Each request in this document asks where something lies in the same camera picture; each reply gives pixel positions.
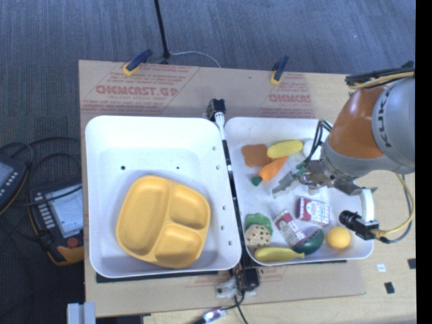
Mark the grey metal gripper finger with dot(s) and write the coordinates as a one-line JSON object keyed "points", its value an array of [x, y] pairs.
{"points": [[283, 189], [289, 177]]}

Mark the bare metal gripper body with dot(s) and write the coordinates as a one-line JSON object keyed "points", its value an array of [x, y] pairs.
{"points": [[317, 174]]}

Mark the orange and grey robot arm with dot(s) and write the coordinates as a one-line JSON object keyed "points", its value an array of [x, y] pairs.
{"points": [[357, 130]]}

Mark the orange carrot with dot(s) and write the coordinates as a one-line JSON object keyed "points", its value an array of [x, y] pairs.
{"points": [[273, 169]]}

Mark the yellow corn cob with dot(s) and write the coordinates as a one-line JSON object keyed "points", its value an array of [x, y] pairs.
{"points": [[285, 148]]}

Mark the white plastic tray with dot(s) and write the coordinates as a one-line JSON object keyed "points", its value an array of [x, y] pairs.
{"points": [[341, 201], [155, 140]]}

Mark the red and white carton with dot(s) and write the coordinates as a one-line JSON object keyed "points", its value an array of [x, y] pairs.
{"points": [[312, 211]]}

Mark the green lettuce leaf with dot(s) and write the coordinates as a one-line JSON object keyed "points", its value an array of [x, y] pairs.
{"points": [[258, 219]]}

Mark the red and white can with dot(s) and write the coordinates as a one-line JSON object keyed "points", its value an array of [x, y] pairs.
{"points": [[289, 228]]}

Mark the orange toast slice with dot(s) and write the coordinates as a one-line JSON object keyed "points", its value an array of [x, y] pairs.
{"points": [[253, 155]]}

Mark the chocolate chip biscuit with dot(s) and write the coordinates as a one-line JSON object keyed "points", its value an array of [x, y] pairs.
{"points": [[258, 237]]}

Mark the thin black and white rod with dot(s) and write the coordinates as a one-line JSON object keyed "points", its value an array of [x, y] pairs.
{"points": [[229, 167]]}

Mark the green and red watermelon slice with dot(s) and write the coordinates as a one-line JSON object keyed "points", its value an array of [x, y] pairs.
{"points": [[312, 243]]}

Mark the yellow banana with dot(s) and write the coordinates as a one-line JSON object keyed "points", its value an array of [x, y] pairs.
{"points": [[276, 254]]}

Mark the yellow lemon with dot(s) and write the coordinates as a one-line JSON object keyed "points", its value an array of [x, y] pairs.
{"points": [[338, 237]]}

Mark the yellow divided plate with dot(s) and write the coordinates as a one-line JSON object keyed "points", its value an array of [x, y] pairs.
{"points": [[152, 211]]}

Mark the brown cardboard board red print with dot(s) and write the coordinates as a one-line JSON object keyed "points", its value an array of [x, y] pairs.
{"points": [[189, 83]]}

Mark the black stand pole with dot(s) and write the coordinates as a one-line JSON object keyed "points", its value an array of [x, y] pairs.
{"points": [[158, 15]]}

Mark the black cylinder on white bracket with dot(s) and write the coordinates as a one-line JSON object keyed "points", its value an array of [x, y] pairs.
{"points": [[357, 223]]}

